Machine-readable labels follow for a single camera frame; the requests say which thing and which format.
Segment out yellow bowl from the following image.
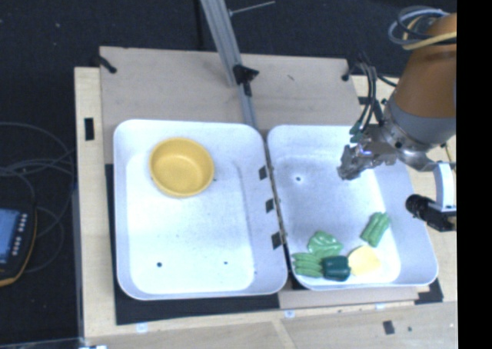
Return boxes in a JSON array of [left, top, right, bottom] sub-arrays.
[[148, 136, 216, 200]]

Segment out brown cardboard board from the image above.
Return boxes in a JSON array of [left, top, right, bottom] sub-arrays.
[[98, 45, 421, 310]]

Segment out dark green bell pepper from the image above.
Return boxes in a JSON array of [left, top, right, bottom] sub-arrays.
[[321, 255, 352, 283]]

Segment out white plastic tray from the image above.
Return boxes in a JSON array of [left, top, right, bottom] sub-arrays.
[[112, 118, 290, 301], [265, 124, 440, 292]]

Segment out green lettuce leaf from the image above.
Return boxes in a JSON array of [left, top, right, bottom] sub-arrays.
[[307, 230, 344, 258]]

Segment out pale yellow wedge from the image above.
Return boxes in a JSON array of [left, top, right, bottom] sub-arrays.
[[347, 244, 383, 277]]

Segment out light green bean bundle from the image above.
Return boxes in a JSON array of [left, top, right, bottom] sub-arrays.
[[359, 211, 391, 249], [290, 251, 324, 277]]

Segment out thin black and white rod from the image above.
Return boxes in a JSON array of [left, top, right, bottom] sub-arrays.
[[264, 131, 288, 251]]

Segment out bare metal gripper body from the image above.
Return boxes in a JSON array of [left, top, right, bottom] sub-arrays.
[[357, 124, 440, 172]]

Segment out black cylinder on white bracket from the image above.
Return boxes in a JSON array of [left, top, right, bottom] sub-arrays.
[[404, 161, 457, 233]]

